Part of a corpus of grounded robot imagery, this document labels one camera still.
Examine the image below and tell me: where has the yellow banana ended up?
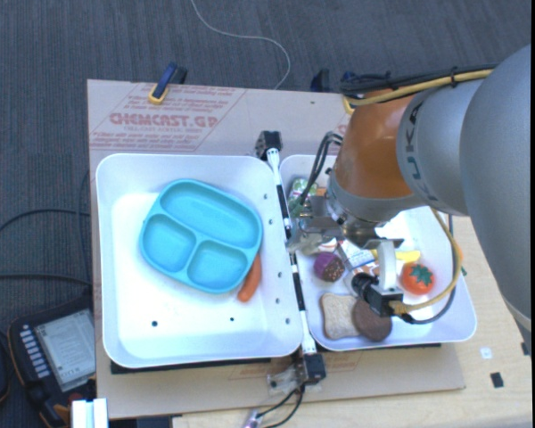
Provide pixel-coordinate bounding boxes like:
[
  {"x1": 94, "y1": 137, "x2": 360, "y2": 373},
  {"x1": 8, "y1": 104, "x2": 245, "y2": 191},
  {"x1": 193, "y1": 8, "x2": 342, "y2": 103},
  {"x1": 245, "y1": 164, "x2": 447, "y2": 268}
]
[{"x1": 369, "y1": 248, "x2": 423, "y2": 265}]

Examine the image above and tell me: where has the white carton with red print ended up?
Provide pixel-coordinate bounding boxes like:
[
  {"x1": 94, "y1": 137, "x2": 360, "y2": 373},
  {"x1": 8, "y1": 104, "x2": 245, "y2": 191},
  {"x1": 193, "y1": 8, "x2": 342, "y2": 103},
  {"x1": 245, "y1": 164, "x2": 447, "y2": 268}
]
[{"x1": 336, "y1": 238, "x2": 381, "y2": 281}]

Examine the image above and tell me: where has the black cylinder on white bracket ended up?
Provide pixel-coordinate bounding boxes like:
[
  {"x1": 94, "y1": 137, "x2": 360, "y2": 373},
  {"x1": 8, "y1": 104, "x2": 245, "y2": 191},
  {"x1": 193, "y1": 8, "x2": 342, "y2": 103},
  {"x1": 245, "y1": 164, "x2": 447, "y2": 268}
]
[{"x1": 350, "y1": 238, "x2": 406, "y2": 318}]

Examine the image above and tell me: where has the brown cardboard board, red print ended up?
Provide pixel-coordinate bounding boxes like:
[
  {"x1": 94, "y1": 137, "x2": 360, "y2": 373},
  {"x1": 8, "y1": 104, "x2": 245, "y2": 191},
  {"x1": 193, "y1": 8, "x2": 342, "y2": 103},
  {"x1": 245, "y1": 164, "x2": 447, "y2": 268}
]
[{"x1": 86, "y1": 78, "x2": 467, "y2": 421}]

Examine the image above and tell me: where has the thin black and white rod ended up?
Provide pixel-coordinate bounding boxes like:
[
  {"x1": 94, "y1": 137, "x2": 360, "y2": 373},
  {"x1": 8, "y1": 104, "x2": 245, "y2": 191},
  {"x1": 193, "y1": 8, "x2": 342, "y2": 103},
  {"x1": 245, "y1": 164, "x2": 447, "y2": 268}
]
[{"x1": 266, "y1": 148, "x2": 317, "y2": 355}]

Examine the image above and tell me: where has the slice of toast bread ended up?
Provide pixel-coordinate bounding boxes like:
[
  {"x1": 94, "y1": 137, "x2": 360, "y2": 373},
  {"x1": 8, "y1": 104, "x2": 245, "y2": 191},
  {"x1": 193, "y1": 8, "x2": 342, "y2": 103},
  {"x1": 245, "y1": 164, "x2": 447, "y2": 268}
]
[{"x1": 319, "y1": 292, "x2": 360, "y2": 341}]

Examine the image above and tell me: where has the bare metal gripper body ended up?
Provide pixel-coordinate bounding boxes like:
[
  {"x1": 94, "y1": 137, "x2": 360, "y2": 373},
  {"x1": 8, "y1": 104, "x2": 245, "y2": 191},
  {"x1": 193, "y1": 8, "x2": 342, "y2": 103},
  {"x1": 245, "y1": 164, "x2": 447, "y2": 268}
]
[{"x1": 298, "y1": 193, "x2": 385, "y2": 249}]

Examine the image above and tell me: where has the orange tomato with green leaf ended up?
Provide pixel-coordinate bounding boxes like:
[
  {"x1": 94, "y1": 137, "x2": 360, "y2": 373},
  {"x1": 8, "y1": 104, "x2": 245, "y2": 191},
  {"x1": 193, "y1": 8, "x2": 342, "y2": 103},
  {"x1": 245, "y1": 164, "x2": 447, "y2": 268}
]
[{"x1": 399, "y1": 262, "x2": 436, "y2": 296}]

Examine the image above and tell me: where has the black block with thin wires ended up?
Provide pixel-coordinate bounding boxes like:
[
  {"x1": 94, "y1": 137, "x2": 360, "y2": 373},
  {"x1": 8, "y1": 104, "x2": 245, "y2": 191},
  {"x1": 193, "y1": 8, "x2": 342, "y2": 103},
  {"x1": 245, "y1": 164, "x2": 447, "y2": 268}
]
[
  {"x1": 254, "y1": 130, "x2": 284, "y2": 159},
  {"x1": 293, "y1": 352, "x2": 327, "y2": 385}
]

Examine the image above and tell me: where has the white plastic tray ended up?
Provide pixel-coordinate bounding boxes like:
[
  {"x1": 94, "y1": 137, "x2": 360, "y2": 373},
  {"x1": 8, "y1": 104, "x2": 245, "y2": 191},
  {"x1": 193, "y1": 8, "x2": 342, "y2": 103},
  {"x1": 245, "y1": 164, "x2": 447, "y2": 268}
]
[
  {"x1": 278, "y1": 153, "x2": 478, "y2": 352},
  {"x1": 95, "y1": 152, "x2": 305, "y2": 369}
]

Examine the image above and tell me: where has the green and white packet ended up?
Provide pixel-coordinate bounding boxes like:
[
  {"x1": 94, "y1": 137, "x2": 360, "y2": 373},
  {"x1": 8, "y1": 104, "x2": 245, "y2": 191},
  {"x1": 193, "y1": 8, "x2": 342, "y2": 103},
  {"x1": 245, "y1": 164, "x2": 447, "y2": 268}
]
[{"x1": 289, "y1": 177, "x2": 319, "y2": 201}]

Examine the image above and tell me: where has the round brown biscuit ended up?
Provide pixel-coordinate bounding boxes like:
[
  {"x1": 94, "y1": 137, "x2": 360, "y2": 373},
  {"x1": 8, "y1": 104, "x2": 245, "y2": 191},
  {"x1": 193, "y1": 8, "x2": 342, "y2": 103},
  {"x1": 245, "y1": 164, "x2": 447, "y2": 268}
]
[{"x1": 351, "y1": 300, "x2": 393, "y2": 342}]

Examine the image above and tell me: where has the orange sausage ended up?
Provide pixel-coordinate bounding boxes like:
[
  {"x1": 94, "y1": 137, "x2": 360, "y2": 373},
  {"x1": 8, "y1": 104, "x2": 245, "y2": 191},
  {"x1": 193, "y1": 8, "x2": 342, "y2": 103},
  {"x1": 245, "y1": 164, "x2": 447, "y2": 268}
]
[{"x1": 236, "y1": 252, "x2": 263, "y2": 303}]

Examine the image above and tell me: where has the blue divided plate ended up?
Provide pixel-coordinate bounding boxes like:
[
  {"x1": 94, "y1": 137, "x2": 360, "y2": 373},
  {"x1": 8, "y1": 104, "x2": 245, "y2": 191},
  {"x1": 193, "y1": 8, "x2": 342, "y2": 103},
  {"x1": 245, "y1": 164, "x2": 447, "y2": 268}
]
[{"x1": 138, "y1": 178, "x2": 264, "y2": 295}]

